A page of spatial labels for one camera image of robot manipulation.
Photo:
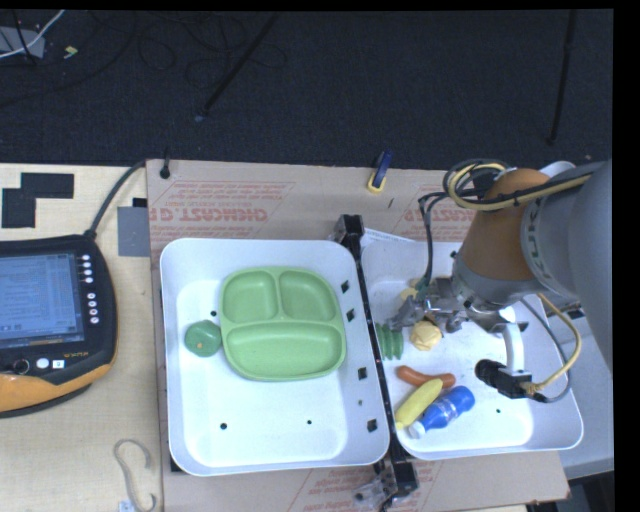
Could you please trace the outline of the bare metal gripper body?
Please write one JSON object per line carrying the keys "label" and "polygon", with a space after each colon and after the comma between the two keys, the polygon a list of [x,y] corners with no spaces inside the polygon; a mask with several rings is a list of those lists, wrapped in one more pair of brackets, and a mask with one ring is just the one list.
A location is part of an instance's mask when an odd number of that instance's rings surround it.
{"label": "bare metal gripper body", "polygon": [[501,322],[501,315],[497,310],[478,309],[472,301],[457,295],[449,277],[435,278],[426,291],[426,318],[438,326],[444,326],[444,315],[455,310],[466,312],[468,321],[479,326],[495,326]]}

